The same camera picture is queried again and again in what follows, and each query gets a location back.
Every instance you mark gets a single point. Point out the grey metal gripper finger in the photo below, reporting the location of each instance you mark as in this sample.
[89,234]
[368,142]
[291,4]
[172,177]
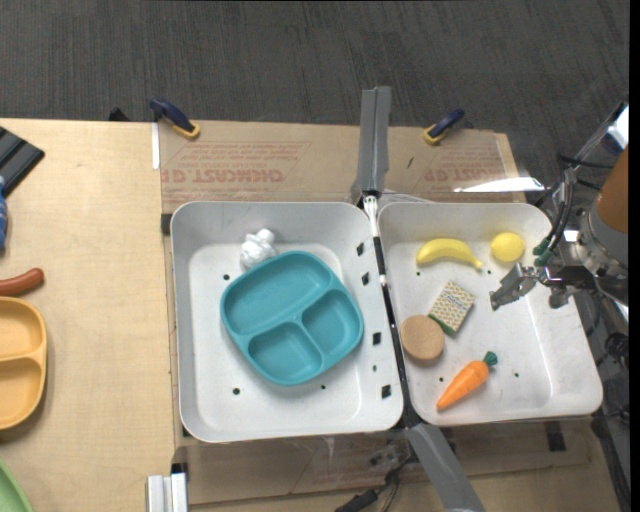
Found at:
[561,298]
[515,285]

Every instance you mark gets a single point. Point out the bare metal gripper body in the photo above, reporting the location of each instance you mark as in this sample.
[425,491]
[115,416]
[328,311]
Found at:
[575,277]

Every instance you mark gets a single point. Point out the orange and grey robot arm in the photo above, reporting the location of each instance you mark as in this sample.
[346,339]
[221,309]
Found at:
[615,200]

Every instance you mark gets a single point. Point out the yellow lemon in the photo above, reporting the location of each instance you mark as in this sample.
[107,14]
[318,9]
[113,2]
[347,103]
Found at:
[507,247]

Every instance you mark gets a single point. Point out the white plastic tray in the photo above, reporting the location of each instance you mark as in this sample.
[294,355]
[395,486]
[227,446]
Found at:
[210,400]
[540,360]

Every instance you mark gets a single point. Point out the small patterned carton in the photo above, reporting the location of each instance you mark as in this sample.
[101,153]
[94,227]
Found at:
[451,306]

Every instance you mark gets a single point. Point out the yellow banana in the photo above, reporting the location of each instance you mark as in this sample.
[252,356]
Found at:
[445,248]

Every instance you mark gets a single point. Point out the tan round biscuit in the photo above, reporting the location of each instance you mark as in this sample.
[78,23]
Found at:
[422,337]

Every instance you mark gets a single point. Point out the orange carrot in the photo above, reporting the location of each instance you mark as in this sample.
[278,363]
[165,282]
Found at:
[465,382]

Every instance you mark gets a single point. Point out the brown cardboard board red print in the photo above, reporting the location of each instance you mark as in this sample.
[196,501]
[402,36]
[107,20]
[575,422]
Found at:
[320,165]

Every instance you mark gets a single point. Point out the blue divided plate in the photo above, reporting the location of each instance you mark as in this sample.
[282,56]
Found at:
[280,295]

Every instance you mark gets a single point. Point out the white crumpled lump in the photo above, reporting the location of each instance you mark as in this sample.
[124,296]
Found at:
[256,250]

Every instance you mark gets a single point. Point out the brown sausage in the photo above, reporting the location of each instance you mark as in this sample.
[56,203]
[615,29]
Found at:
[22,282]

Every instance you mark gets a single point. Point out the orange divided plate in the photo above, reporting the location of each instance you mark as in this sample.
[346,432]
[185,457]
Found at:
[20,395]

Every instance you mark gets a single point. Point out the black grooved block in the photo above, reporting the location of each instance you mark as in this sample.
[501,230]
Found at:
[17,157]

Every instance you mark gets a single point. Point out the blue bottle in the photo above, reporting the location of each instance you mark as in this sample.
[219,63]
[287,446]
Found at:
[2,220]

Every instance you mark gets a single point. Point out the green divided plate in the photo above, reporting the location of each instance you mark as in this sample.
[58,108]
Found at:
[11,492]

